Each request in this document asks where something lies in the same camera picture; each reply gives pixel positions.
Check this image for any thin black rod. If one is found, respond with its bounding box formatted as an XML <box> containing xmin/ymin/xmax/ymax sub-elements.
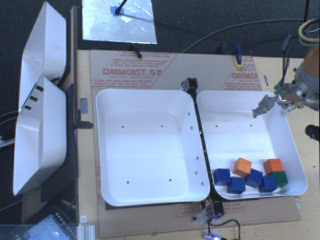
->
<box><xmin>190</xmin><ymin>90</ymin><xmax>219</xmax><ymax>202</ymax></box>

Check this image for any blue cube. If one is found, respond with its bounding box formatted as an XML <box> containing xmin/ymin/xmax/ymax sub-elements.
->
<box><xmin>244</xmin><ymin>168</ymin><xmax>264</xmax><ymax>189</ymax></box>
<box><xmin>257</xmin><ymin>174</ymin><xmax>279</xmax><ymax>194</ymax></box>
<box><xmin>212</xmin><ymin>168</ymin><xmax>232</xmax><ymax>186</ymax></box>
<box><xmin>226</xmin><ymin>176</ymin><xmax>247</xmax><ymax>195</ymax></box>

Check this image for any green cube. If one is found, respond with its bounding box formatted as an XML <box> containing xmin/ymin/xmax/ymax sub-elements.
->
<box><xmin>270</xmin><ymin>170</ymin><xmax>289</xmax><ymax>188</ymax></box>

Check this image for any white plastic tray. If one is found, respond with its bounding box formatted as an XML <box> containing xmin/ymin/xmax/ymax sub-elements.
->
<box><xmin>196</xmin><ymin>89</ymin><xmax>309</xmax><ymax>201</ymax></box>
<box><xmin>95</xmin><ymin>88</ymin><xmax>211</xmax><ymax>208</ymax></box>

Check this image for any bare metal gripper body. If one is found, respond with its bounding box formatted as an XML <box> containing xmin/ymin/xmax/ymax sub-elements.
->
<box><xmin>274</xmin><ymin>81</ymin><xmax>320</xmax><ymax>110</ymax></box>

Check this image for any dark orange cube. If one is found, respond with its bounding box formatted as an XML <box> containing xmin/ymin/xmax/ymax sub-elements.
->
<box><xmin>262</xmin><ymin>158</ymin><xmax>285</xmax><ymax>176</ymax></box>

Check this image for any brown cardboard board red print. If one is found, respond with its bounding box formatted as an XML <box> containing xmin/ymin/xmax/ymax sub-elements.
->
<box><xmin>89</xmin><ymin>49</ymin><xmax>302</xmax><ymax>239</ymax></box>

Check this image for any light orange cube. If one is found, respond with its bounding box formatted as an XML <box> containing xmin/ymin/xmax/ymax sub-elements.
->
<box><xmin>232</xmin><ymin>157</ymin><xmax>253</xmax><ymax>178</ymax></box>

